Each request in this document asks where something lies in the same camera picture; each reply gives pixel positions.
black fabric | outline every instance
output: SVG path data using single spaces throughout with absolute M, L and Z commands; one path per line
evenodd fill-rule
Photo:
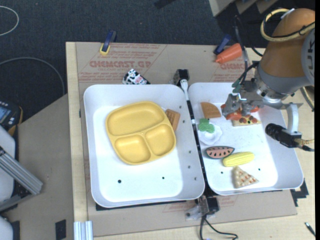
M 109 29 L 117 32 L 118 43 L 218 45 L 225 34 L 232 36 L 230 44 L 237 42 L 234 3 L 213 17 L 209 0 L 170 0 L 157 8 L 159 1 L 0 0 L 20 20 L 14 31 L 0 35 L 0 63 L 18 57 L 44 60 L 67 87 L 66 42 L 103 43 Z M 269 10 L 278 7 L 315 9 L 315 0 L 279 0 Z M 264 15 L 254 4 L 239 16 L 255 47 L 267 45 L 260 35 Z M 0 34 L 15 23 L 15 15 L 0 8 Z M 241 35 L 249 46 L 245 33 Z M 0 95 L 21 106 L 26 120 L 61 97 L 62 87 L 46 64 L 19 60 L 0 65 Z

tray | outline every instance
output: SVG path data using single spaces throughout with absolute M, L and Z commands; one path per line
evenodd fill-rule
M 131 165 L 116 154 L 105 122 L 112 111 L 139 102 L 180 113 L 176 145 L 167 155 Z M 105 208 L 194 200 L 205 189 L 197 144 L 183 91 L 172 84 L 95 84 L 83 96 L 91 194 Z
M 189 87 L 188 94 L 197 126 L 200 119 L 204 118 L 201 102 L 212 103 L 221 112 L 220 106 L 226 102 L 232 90 L 232 83 L 198 82 Z M 223 166 L 221 159 L 212 159 L 206 155 L 205 150 L 211 145 L 200 142 L 208 185 L 219 195 L 295 189 L 303 183 L 304 176 L 296 151 L 265 134 L 265 128 L 269 123 L 286 128 L 282 112 L 264 106 L 252 115 L 260 120 L 261 124 L 234 127 L 224 116 L 209 120 L 222 131 L 222 135 L 213 146 L 233 147 L 234 153 L 254 153 L 254 160 L 240 167 L 259 180 L 258 183 L 249 186 L 234 188 L 233 168 Z
M 174 129 L 156 103 L 141 101 L 108 114 L 106 132 L 122 161 L 141 165 L 168 155 L 176 146 Z

orange cone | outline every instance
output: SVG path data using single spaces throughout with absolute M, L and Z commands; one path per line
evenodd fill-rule
M 229 48 L 225 49 L 223 52 L 219 53 L 216 56 L 215 62 L 225 63 L 228 61 L 232 61 L 240 56 L 242 56 L 242 49 L 240 43 L 237 42 L 231 45 Z

